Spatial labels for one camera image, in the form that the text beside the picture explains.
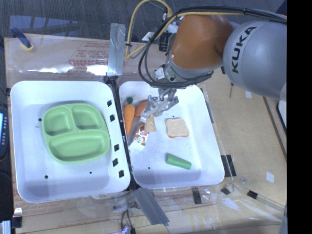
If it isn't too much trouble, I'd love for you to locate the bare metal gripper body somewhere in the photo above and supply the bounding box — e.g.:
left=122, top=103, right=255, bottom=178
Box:
left=157, top=87, right=178, bottom=101

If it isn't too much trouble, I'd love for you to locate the orange toy sausage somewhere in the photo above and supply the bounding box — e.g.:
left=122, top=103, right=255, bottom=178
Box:
left=134, top=100, right=148, bottom=118

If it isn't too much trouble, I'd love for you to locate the tan pizza slice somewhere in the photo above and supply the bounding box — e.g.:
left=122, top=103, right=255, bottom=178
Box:
left=144, top=114, right=157, bottom=134

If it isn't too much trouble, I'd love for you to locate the toy bread slice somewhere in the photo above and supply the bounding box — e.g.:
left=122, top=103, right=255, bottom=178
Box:
left=165, top=117, right=190, bottom=139

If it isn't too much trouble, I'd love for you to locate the orange toy carrot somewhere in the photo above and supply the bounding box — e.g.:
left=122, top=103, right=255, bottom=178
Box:
left=123, top=97, right=136, bottom=136

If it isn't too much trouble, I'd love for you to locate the white printed carton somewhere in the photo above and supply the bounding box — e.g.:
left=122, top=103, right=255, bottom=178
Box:
left=128, top=117, right=150, bottom=152

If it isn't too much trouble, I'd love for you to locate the green cylinder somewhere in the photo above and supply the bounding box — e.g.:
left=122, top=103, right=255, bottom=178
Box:
left=165, top=153, right=193, bottom=171

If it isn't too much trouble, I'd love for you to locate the white plastic tray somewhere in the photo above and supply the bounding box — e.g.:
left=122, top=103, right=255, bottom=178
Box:
left=118, top=80, right=225, bottom=190
left=10, top=80, right=131, bottom=204

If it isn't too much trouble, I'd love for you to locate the green divided plate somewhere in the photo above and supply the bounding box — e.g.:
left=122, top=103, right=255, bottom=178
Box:
left=41, top=103, right=111, bottom=165

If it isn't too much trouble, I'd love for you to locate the brown cardboard board red print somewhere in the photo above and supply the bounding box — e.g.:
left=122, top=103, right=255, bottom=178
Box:
left=3, top=33, right=288, bottom=234

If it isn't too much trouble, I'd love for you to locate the black cylinder on white bracket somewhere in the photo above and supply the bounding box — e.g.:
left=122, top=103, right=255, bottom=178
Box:
left=142, top=15, right=182, bottom=53

